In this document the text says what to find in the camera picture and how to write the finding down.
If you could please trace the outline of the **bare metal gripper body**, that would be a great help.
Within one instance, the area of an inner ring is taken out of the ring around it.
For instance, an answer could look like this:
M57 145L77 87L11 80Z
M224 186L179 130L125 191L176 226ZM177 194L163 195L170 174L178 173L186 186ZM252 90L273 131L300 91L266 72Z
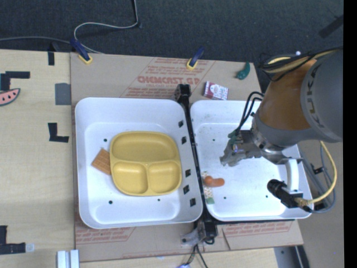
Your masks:
M263 157L273 164L280 164L286 158L283 147L270 143L260 132L241 130L236 139L236 160Z

